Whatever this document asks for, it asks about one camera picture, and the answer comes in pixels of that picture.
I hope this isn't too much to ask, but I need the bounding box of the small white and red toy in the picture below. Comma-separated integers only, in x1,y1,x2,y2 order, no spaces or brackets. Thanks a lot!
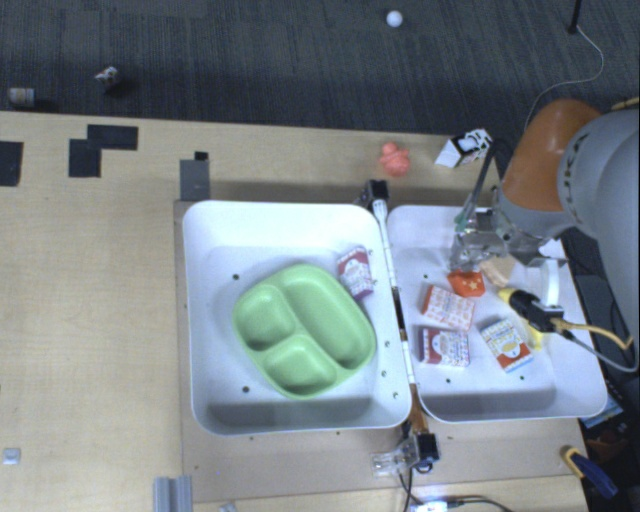
94,65,120,92

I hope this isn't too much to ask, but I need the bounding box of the green divided plate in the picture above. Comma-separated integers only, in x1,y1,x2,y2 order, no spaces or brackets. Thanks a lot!
230,263,378,402

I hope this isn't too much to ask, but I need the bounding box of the red packet with yellow stars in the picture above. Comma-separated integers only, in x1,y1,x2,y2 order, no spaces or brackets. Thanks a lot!
446,269,486,298

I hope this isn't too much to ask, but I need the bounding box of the small beige can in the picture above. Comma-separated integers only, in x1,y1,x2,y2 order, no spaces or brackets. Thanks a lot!
6,86,37,108

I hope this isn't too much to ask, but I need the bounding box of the pink toy figure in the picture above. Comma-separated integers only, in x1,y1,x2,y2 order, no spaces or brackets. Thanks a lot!
378,141,412,178

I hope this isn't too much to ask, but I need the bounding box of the white plastic tray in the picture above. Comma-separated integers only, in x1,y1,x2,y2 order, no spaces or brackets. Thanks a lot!
181,199,413,438
387,204,610,424

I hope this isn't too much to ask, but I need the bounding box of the red and white carton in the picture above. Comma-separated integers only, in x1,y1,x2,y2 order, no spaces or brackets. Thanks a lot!
335,244,377,302
480,318,535,374
420,284,477,333
416,326,472,368

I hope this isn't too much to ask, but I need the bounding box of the black block with thin wires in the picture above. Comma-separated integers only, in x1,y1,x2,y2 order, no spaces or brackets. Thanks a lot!
413,431,442,474
361,178,391,207

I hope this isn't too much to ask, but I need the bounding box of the white and black carton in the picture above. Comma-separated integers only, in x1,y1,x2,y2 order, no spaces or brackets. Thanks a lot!
433,128,494,169

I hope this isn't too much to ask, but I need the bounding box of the thin black and white rod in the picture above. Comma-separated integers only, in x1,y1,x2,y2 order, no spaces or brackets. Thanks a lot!
371,198,418,397

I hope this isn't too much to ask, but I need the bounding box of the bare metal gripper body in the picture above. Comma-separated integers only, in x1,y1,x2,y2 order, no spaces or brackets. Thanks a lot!
472,208,545,267

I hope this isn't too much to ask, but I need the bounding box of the beige toy bread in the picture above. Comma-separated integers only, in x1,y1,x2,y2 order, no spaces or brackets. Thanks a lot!
480,260,510,290

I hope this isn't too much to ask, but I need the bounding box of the yellow banana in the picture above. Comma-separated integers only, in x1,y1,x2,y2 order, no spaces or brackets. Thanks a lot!
497,286,546,353

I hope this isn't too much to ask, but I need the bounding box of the black cylinder on white bracket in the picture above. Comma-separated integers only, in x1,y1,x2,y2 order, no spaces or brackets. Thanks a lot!
508,258,567,335

